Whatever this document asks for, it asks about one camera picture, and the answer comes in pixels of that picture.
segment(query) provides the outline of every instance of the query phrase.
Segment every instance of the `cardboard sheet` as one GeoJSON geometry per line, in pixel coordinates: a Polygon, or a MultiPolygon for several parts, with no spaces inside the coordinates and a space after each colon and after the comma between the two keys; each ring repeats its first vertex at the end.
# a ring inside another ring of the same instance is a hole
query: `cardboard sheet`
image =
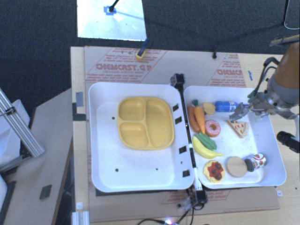
{"type": "MultiPolygon", "coordinates": [[[[144,59],[137,60],[137,49],[85,47],[86,94],[93,83],[168,84],[175,73],[185,75],[184,87],[228,86],[245,87],[237,54],[146,50],[144,59]]],[[[116,221],[166,216],[181,216],[178,204],[187,198],[186,191],[100,193],[91,181],[91,153],[87,126],[89,163],[90,221],[116,221]]],[[[243,212],[279,209],[274,187],[209,190],[208,203],[195,214],[243,212]]]]}

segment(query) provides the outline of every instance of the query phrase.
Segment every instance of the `black clip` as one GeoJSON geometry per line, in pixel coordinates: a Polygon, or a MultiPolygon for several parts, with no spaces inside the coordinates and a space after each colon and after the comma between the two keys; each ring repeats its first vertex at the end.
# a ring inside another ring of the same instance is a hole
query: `black clip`
{"type": "Polygon", "coordinates": [[[212,58],[213,59],[216,59],[217,58],[217,45],[214,45],[213,47],[213,54],[212,54],[212,58]]]}
{"type": "Polygon", "coordinates": [[[15,107],[10,107],[10,108],[8,108],[7,110],[5,110],[5,112],[4,112],[3,114],[0,114],[0,117],[1,117],[1,116],[4,116],[5,114],[6,114],[6,115],[11,115],[11,114],[15,113],[16,111],[17,111],[17,110],[16,110],[15,107]]]}

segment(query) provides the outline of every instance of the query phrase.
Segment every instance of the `toy banana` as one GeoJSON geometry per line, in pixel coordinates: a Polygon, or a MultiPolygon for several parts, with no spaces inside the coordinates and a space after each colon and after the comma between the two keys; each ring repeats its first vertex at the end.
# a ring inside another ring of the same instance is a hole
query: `toy banana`
{"type": "Polygon", "coordinates": [[[196,136],[193,136],[193,147],[194,150],[204,158],[211,159],[216,156],[222,156],[222,153],[220,152],[207,149],[196,136]]]}

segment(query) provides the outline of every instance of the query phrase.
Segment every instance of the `toy cake slice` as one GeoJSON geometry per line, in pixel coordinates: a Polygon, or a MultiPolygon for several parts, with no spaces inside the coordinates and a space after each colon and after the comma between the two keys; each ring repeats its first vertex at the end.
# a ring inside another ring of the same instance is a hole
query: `toy cake slice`
{"type": "Polygon", "coordinates": [[[243,138],[244,136],[247,135],[249,125],[247,122],[243,121],[226,121],[229,126],[235,131],[235,133],[240,137],[243,138]]]}

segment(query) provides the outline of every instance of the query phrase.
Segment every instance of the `wooden table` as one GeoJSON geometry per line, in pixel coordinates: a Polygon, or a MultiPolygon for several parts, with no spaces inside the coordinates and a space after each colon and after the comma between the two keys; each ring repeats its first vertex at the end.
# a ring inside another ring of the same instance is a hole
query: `wooden table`
{"type": "MultiPolygon", "coordinates": [[[[247,87],[254,88],[258,83],[258,78],[262,71],[264,61],[274,56],[278,60],[281,55],[268,54],[238,54],[241,68],[244,74],[244,80],[247,87]],[[248,71],[251,71],[253,80],[250,79],[248,71]]],[[[84,49],[81,47],[71,48],[71,70],[72,70],[72,88],[73,103],[76,102],[76,92],[85,91],[84,82],[84,49]]],[[[299,107],[294,109],[295,113],[299,113],[299,107]]],[[[85,114],[85,104],[77,107],[77,113],[85,114]]],[[[279,116],[272,116],[271,122],[275,134],[279,131],[289,131],[295,134],[295,124],[293,120],[284,120],[279,116]]],[[[73,125],[73,141],[74,141],[74,163],[75,163],[75,201],[83,203],[83,207],[77,209],[78,212],[89,210],[89,194],[88,194],[88,166],[87,166],[87,143],[86,143],[86,121],[76,121],[73,125]]],[[[300,221],[300,213],[298,208],[300,205],[300,178],[299,178],[299,154],[289,150],[286,146],[278,143],[283,162],[287,173],[286,182],[277,187],[282,192],[279,197],[279,210],[263,210],[253,212],[225,213],[213,215],[199,215],[194,217],[195,225],[229,225],[229,224],[298,224],[300,221]]],[[[185,218],[181,224],[189,224],[190,217],[185,218]]],[[[137,224],[139,220],[112,221],[93,223],[94,225],[132,225],[137,224]]],[[[153,222],[145,222],[145,224],[156,224],[153,222]]]]}
{"type": "Polygon", "coordinates": [[[16,182],[4,225],[56,222],[72,149],[70,89],[37,107],[31,130],[46,152],[4,178],[16,182]],[[49,196],[40,199],[47,186],[49,196]]]}

